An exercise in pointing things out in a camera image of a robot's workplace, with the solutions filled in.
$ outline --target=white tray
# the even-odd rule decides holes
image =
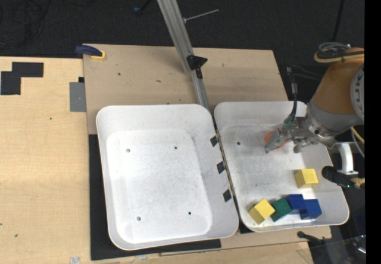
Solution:
[[[239,215],[253,231],[341,225],[349,217],[342,188],[321,175],[324,166],[332,165],[324,145],[310,145],[302,153],[295,154],[293,142],[289,142],[266,154],[264,137],[283,123],[292,104],[290,101],[231,102],[221,103],[214,110]],[[306,108],[304,103],[298,102],[297,116],[305,116]],[[316,170],[319,184],[298,189],[294,174],[305,168]],[[287,215],[276,222],[268,218],[259,225],[248,214],[262,198],[272,202],[288,194],[317,198],[323,214],[316,220],[302,220],[299,215]]]
[[[124,250],[228,237],[238,228],[212,117],[197,104],[108,106],[96,118],[108,232]]]

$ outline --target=black mat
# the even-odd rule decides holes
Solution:
[[[110,240],[107,228],[107,216],[104,186],[97,135],[89,135],[90,163],[90,243],[91,259],[104,260],[116,257],[136,256],[149,253],[173,251],[205,250],[221,248],[220,240],[208,240],[169,246],[124,251],[117,248]]]

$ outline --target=black tape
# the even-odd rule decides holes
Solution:
[[[223,161],[217,164],[217,170],[218,170],[218,174],[221,174],[225,170],[225,165]]]
[[[241,234],[253,233],[253,231],[247,228],[242,222],[239,222],[238,228]]]
[[[43,63],[13,62],[12,72],[20,77],[43,77]]]
[[[43,63],[12,62],[12,71],[1,72],[0,95],[20,95],[22,77],[43,77]]]
[[[20,95],[21,77],[15,75],[12,71],[3,71],[1,73],[0,95]]]
[[[225,199],[225,203],[228,201],[228,200],[230,200],[231,199],[231,197],[232,197],[232,195],[231,195],[231,193],[230,193],[230,190],[229,189],[227,189],[225,192],[224,192],[224,199]]]
[[[218,138],[217,136],[214,136],[213,138],[210,139],[210,142],[212,143],[213,147],[216,146],[216,144],[218,143]]]

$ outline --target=blue clamp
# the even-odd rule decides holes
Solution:
[[[90,58],[93,60],[103,60],[105,58],[105,52],[102,50],[98,50],[94,47],[87,45],[77,45],[74,50],[76,54],[86,54],[90,55]]]
[[[95,55],[97,57],[102,56],[102,51],[98,50],[94,47],[87,45],[76,45],[76,49],[74,50],[76,54],[86,54],[86,55]]]

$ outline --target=green cube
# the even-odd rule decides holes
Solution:
[[[284,217],[292,211],[290,205],[288,204],[285,198],[281,198],[280,200],[274,201],[274,203],[272,203],[271,205],[275,209],[275,212],[271,215],[271,218],[274,222],[276,222],[278,219]]]

